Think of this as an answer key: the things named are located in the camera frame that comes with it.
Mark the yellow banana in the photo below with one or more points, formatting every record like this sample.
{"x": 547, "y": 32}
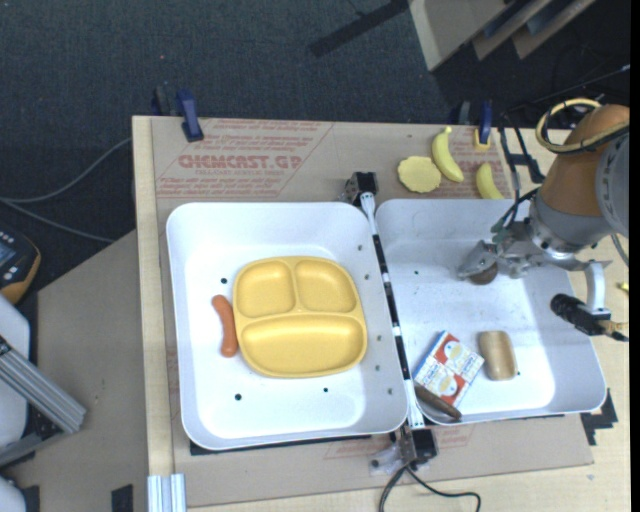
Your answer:
{"x": 446, "y": 157}
{"x": 487, "y": 185}

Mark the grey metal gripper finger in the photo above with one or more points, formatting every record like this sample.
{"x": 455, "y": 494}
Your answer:
{"x": 520, "y": 269}
{"x": 479, "y": 259}

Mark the yellow divided plate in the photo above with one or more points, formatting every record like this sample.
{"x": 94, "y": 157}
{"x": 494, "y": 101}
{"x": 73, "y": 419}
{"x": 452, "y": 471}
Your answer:
{"x": 300, "y": 340}

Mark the black cylinder on white bracket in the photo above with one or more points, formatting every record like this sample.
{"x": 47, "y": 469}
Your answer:
{"x": 575, "y": 307}

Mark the yellow round biscuit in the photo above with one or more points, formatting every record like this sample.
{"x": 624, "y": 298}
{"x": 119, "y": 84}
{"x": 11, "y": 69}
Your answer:
{"x": 419, "y": 174}

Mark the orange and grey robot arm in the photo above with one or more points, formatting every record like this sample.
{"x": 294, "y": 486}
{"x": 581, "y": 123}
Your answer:
{"x": 575, "y": 170}

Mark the brown round toy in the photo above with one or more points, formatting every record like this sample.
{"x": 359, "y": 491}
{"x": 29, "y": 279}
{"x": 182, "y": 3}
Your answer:
{"x": 486, "y": 278}

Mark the white plastic tray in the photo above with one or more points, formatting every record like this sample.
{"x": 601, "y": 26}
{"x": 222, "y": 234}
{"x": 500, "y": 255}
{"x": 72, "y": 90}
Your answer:
{"x": 450, "y": 305}
{"x": 280, "y": 415}

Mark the red and white carton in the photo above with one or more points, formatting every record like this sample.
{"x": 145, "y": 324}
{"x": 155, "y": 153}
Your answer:
{"x": 447, "y": 367}

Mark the thin black and white rod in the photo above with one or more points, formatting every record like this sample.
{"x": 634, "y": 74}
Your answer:
{"x": 385, "y": 280}

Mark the brown cardboard board, red print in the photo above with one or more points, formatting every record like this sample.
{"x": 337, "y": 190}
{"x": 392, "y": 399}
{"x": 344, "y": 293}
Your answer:
{"x": 260, "y": 160}

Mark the orange toy sausage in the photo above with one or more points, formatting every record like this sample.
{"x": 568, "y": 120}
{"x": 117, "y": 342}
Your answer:
{"x": 225, "y": 320}

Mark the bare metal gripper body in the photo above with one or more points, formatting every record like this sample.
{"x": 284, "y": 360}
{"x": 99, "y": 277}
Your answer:
{"x": 542, "y": 242}

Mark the tan toy bread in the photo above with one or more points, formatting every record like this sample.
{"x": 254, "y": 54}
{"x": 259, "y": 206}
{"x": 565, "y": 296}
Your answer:
{"x": 496, "y": 355}

